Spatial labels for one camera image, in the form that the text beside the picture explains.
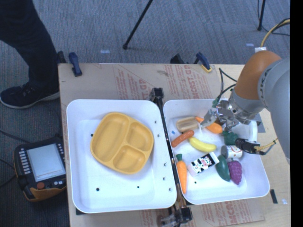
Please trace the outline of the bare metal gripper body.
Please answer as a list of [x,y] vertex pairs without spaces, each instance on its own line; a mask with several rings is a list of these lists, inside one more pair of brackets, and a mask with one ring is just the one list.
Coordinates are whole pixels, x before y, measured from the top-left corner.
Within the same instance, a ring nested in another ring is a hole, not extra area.
[[225,127],[234,127],[238,124],[248,125],[251,121],[258,121],[257,114],[250,115],[237,107],[232,108],[228,100],[221,100],[215,109],[218,120],[225,124]]

